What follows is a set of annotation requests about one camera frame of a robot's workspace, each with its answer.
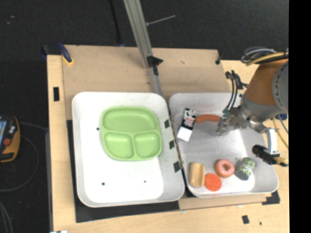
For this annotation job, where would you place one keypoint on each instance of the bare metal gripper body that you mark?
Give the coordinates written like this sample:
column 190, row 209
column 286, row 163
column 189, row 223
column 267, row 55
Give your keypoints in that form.
column 239, row 122

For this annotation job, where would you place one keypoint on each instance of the green and white small can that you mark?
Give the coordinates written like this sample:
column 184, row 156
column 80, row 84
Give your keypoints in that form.
column 245, row 169

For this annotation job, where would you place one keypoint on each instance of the pink toy doughnut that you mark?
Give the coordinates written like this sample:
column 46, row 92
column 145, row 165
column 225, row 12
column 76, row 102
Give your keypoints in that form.
column 219, row 170

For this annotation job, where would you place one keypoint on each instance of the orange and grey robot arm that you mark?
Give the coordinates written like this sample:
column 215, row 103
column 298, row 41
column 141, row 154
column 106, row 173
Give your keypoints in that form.
column 263, row 88

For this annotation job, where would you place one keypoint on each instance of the black cylinder on white bracket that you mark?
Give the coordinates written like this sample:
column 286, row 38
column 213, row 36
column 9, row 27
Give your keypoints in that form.
column 266, row 154

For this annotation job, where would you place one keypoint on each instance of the white plastic tray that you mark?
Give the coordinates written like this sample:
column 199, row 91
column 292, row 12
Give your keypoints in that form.
column 213, row 144
column 126, row 178

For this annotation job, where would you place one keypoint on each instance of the orange toy orange slice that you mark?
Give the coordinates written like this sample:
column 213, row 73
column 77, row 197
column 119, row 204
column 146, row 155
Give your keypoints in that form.
column 213, row 182

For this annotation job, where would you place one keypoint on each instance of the brown cardboard board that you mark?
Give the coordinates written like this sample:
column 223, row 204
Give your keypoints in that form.
column 109, row 69

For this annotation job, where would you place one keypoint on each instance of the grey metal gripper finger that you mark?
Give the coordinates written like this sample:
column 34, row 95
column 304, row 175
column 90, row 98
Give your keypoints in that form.
column 220, row 129
column 223, row 120

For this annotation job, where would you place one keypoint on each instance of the green divided plate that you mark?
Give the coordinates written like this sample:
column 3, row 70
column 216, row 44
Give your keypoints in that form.
column 131, row 132

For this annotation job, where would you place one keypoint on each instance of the orange toy sausage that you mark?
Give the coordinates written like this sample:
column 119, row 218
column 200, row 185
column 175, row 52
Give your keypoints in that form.
column 206, row 118

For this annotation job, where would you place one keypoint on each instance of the black and white carton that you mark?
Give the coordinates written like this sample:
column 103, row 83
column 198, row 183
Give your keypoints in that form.
column 187, row 120

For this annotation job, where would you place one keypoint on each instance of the tan toy bread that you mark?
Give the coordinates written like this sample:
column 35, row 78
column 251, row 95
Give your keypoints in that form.
column 196, row 175

